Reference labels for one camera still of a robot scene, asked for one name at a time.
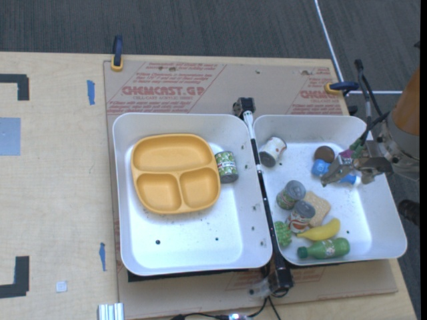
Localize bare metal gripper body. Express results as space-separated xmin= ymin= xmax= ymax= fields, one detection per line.
xmin=365 ymin=139 xmax=402 ymax=177

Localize thin black and white rod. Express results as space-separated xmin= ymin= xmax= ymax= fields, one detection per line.
xmin=243 ymin=111 xmax=284 ymax=266

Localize green bottle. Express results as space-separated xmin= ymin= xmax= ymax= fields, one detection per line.
xmin=297 ymin=237 xmax=351 ymax=260

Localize black block with thin wires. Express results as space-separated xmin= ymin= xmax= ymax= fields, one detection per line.
xmin=267 ymin=261 xmax=295 ymax=296
xmin=232 ymin=97 xmax=257 ymax=117

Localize brown round toy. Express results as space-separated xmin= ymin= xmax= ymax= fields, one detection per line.
xmin=314 ymin=145 xmax=336 ymax=164

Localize yellow banana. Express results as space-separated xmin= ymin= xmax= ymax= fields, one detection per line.
xmin=296 ymin=217 xmax=342 ymax=242

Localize white plastic tray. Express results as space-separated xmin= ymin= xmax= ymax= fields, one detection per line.
xmin=112 ymin=112 xmax=274 ymax=277
xmin=252 ymin=114 xmax=408 ymax=267

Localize green can grey lid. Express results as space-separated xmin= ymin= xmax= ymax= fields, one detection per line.
xmin=276 ymin=179 xmax=307 ymax=211

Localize tan bread slice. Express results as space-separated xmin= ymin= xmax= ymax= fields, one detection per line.
xmin=302 ymin=191 xmax=332 ymax=228

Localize red and white can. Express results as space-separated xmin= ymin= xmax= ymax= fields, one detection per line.
xmin=286 ymin=199 xmax=316 ymax=235

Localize blue and white bottle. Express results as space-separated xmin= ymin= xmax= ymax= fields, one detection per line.
xmin=311 ymin=159 xmax=362 ymax=187

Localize brown cardboard board red print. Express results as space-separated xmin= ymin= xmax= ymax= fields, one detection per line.
xmin=103 ymin=60 xmax=399 ymax=320

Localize green grapes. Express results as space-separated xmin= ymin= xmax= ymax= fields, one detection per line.
xmin=274 ymin=221 xmax=293 ymax=248

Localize orange divided plate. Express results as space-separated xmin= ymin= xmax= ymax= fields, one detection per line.
xmin=130 ymin=133 xmax=222 ymax=215

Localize green patterned can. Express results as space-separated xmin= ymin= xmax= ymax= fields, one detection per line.
xmin=214 ymin=150 xmax=240 ymax=184

